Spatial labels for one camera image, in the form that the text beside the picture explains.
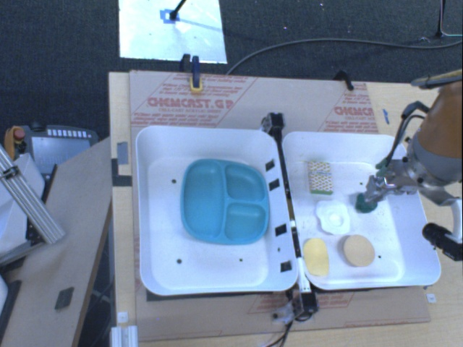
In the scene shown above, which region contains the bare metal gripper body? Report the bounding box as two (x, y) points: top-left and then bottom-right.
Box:
(382, 158), (457, 206)

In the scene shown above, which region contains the green broccoli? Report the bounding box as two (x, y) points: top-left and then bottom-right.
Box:
(354, 192), (381, 215)

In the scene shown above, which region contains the green and yellow patterned carton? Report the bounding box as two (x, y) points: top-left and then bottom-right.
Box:
(307, 160), (334, 196)

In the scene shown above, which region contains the white plastic tray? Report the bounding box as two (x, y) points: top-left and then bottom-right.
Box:
(281, 131), (442, 291)
(135, 125), (300, 296)

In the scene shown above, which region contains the tan round biscuit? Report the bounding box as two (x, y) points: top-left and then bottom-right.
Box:
(338, 234), (376, 268)

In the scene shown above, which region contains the thin black and white rod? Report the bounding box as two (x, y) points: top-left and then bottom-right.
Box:
(275, 128), (309, 293)

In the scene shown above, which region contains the yellow oval toy chip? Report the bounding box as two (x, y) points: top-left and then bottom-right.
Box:
(302, 237), (331, 278)

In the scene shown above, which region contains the brown cardboard board, red print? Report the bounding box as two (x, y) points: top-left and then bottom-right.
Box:
(128, 69), (432, 343)

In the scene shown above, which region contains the blue divided plate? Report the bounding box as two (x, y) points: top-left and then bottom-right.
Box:
(179, 158), (271, 246)

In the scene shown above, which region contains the black cylinder on white bracket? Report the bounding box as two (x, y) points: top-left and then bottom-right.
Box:
(422, 198), (463, 262)

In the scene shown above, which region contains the black block with thin wires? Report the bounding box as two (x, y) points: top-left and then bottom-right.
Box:
(273, 290), (321, 324)
(260, 112), (286, 136)

